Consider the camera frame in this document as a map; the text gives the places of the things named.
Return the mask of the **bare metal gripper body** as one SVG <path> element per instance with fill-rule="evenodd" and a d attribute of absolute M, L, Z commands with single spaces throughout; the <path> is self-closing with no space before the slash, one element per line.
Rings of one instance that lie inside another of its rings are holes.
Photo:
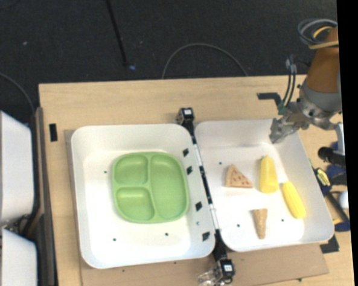
<path fill-rule="evenodd" d="M 314 103 L 292 101 L 281 110 L 281 117 L 273 120 L 274 133 L 294 132 L 316 126 L 324 130 L 332 130 L 332 113 L 321 109 Z"/>

